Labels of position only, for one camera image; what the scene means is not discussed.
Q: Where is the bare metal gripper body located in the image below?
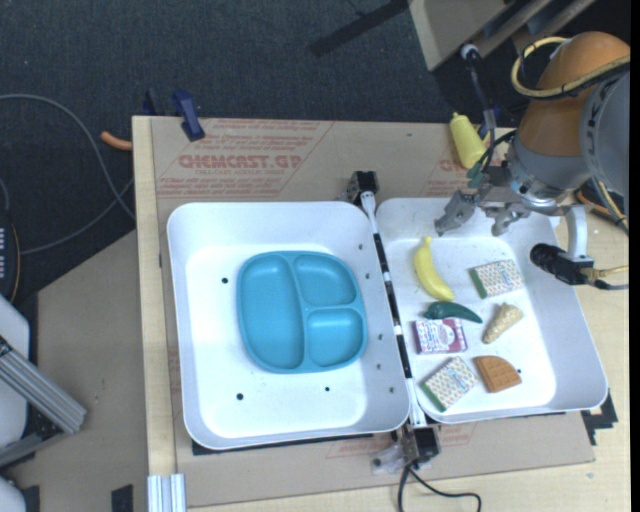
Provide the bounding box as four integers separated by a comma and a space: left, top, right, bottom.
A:
467, 165, 561, 217

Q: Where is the green patterned carton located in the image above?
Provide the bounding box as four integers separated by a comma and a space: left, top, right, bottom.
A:
418, 355, 480, 414
467, 258, 525, 300

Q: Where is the yellow banana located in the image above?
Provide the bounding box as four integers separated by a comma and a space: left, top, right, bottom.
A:
413, 235, 455, 303

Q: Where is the yellow squeeze bottle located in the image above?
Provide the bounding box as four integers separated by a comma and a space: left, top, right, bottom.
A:
448, 111, 488, 170

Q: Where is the black and white thin rod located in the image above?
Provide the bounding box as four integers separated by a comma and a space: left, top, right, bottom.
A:
360, 191, 424, 427

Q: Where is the green chili pepper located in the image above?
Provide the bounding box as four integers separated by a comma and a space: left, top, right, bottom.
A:
424, 300, 484, 325

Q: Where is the purple and white carton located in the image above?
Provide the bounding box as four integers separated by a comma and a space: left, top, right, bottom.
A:
413, 318, 470, 355

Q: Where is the white plastic tray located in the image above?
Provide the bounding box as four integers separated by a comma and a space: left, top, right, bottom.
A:
166, 200, 412, 450
374, 196, 609, 425

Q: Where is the brown cardboard board red print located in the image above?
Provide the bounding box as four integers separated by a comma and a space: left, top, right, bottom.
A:
149, 117, 597, 508

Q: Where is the brown waffle biscuit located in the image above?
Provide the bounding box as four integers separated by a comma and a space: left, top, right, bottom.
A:
474, 354, 523, 394

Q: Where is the blue divided plate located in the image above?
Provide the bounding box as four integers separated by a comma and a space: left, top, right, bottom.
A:
235, 250, 369, 375

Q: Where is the black cylinder on white bracket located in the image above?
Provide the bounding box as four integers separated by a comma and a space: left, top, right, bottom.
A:
529, 205, 596, 286

